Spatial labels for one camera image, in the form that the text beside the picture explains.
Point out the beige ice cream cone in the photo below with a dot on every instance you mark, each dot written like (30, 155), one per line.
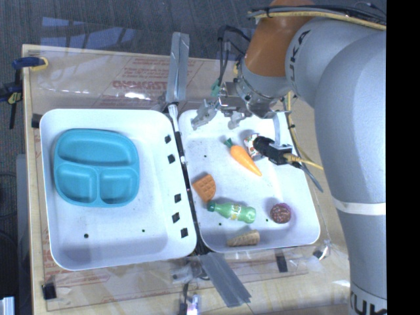
(244, 239)

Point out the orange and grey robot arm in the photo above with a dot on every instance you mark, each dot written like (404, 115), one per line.
(348, 110)

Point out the white plastic tray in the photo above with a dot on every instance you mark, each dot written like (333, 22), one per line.
(131, 222)
(229, 182)

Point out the brown cardboard board, red print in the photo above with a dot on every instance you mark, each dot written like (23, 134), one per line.
(98, 77)

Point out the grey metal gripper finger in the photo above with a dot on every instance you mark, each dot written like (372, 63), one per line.
(202, 114)
(237, 120)

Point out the black cylinder on white bracket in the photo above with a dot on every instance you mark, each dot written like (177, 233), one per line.
(274, 150)

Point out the orange waffle biscuit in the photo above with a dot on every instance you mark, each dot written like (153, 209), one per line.
(205, 186)

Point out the white carton with red print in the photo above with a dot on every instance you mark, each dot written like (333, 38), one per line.
(250, 143)

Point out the orange carrot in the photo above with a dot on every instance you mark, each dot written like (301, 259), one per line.
(243, 157)

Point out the blue divided plate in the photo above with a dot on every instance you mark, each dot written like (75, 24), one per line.
(95, 166)

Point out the brown sprinkled doughnut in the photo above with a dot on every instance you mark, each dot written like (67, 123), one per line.
(280, 213)

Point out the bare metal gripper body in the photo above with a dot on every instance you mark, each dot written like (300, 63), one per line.
(241, 101)

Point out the green plastic bottle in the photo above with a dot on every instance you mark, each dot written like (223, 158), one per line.
(236, 212)

